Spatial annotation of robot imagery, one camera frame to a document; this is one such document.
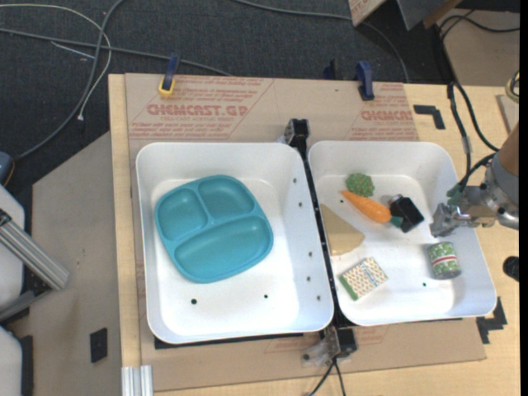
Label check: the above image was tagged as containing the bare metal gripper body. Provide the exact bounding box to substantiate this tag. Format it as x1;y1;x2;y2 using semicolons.
455;166;521;230

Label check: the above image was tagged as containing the green peas can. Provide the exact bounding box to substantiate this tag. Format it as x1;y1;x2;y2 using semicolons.
427;241;462;281

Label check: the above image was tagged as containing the orange carrot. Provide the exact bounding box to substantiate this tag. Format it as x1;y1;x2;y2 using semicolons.
340;189;407;229

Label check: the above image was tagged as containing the white plastic tray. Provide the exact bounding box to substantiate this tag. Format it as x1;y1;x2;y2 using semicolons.
134;140;336;345
307;139;498;328

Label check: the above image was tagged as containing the green broccoli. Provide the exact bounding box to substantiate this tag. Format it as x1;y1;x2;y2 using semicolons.
344;172;376;198

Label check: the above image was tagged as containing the green and white patterned carton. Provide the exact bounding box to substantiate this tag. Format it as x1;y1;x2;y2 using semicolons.
338;256;389;302

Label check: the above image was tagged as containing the beige pizza slice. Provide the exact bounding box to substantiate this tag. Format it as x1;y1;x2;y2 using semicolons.
319;203;366;257

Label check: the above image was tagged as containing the blue divided plate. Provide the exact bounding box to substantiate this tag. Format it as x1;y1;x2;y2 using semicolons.
153;174;275;285

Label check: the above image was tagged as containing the brown cardboard board red print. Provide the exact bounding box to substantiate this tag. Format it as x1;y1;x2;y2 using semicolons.
123;72;488;392

